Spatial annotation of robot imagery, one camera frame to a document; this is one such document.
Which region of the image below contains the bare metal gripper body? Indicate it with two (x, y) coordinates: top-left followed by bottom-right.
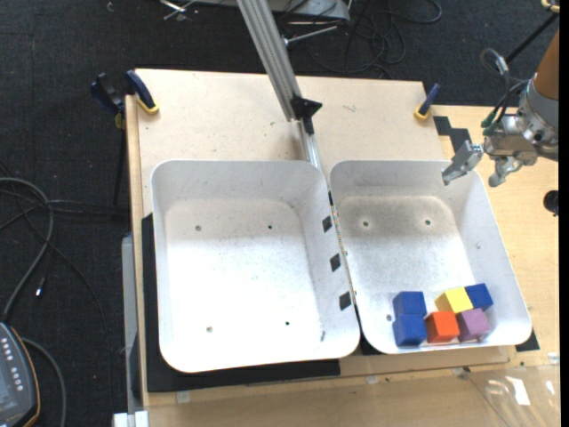
(483, 112), (560, 165)

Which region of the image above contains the white plastic tray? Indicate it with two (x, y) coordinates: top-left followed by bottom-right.
(328, 159), (533, 357)
(149, 158), (362, 375)

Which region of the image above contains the blue cube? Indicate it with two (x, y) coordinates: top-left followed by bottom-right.
(463, 282), (495, 312)
(391, 312), (429, 349)
(391, 290), (429, 318)

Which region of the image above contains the yellow cube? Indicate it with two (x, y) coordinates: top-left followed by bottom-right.
(434, 286), (474, 316)

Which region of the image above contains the thin black and white rod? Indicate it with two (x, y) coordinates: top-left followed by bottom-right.
(327, 188), (358, 316)

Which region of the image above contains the purple cube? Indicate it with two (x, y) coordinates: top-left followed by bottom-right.
(455, 307), (492, 343)

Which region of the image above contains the orange cube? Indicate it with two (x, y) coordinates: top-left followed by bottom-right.
(424, 310), (461, 344)

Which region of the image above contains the pale wood board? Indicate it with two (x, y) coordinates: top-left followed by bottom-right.
(125, 67), (512, 380)

